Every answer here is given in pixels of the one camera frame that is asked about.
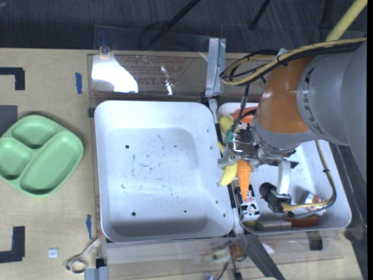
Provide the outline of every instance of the wooden table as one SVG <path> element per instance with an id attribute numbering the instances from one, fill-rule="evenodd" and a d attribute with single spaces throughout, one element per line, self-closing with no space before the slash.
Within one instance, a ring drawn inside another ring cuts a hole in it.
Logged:
<path id="1" fill-rule="evenodd" d="M 0 251 L 11 249 L 12 228 L 25 226 L 25 257 L 22 261 L 1 263 L 1 279 L 83 279 L 65 264 L 91 242 L 86 226 L 92 216 L 92 236 L 96 236 L 94 169 L 91 139 L 92 119 L 88 117 L 88 64 L 92 50 L 0 49 L 0 67 L 22 67 L 26 90 L 15 90 L 14 76 L 0 75 L 0 104 L 17 105 L 18 118 L 28 114 L 45 115 L 73 131 L 84 144 L 81 162 L 68 181 L 45 198 L 30 197 L 0 181 Z M 82 75 L 82 94 L 76 88 L 75 73 Z M 286 279 L 361 279 L 353 249 L 338 232 L 341 258 L 280 264 Z M 49 258 L 48 249 L 58 248 L 58 257 Z M 95 265 L 95 252 L 87 257 Z M 244 279 L 263 277 L 256 267 L 241 270 Z M 152 279 L 200 279 L 201 274 Z M 232 279 L 227 272 L 222 279 Z"/>

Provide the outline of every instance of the white sink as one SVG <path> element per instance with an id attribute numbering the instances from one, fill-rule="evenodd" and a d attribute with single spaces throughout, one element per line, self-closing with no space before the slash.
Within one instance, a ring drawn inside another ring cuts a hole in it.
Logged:
<path id="1" fill-rule="evenodd" d="M 207 107 L 105 101 L 94 122 L 101 227 L 109 240 L 218 237 L 232 229 Z"/>

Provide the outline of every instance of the green divided plate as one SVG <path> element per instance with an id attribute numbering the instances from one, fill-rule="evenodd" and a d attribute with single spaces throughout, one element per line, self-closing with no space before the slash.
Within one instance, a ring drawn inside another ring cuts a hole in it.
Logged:
<path id="1" fill-rule="evenodd" d="M 21 192 L 45 197 L 70 177 L 83 156 L 81 140 L 41 115 L 29 115 L 0 137 L 0 179 Z"/>

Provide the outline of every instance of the small sticker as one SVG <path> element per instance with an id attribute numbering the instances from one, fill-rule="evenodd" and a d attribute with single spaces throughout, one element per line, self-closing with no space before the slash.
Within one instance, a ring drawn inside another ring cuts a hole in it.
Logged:
<path id="1" fill-rule="evenodd" d="M 48 249 L 49 258 L 58 257 L 58 248 L 49 248 Z"/>

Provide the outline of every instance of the gray carpet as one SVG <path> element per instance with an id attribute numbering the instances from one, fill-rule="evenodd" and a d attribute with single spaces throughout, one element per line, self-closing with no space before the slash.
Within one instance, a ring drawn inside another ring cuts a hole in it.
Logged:
<path id="1" fill-rule="evenodd" d="M 170 20 L 190 0 L 0 0 L 0 47 L 94 47 L 95 26 L 145 29 Z M 172 29 L 225 37 L 227 51 L 299 45 L 320 36 L 325 0 L 272 0 L 255 31 L 248 23 L 264 0 L 202 0 Z M 335 0 L 331 24 L 354 0 Z M 349 30 L 367 31 L 367 9 Z"/>

